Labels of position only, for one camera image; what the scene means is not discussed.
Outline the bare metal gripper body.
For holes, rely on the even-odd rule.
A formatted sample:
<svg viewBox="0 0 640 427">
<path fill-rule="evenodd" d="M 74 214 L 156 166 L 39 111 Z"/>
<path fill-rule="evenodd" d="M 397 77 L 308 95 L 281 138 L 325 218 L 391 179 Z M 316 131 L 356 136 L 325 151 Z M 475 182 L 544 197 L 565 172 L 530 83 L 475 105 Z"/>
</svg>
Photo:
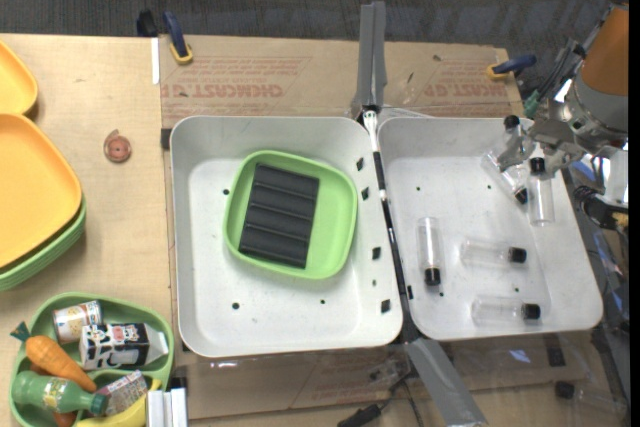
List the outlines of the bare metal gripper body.
<svg viewBox="0 0 640 427">
<path fill-rule="evenodd" d="M 584 82 L 572 80 L 562 100 L 549 98 L 538 109 L 528 135 L 545 148 L 547 154 L 583 154 L 579 132 L 584 126 L 582 102 Z"/>
</svg>

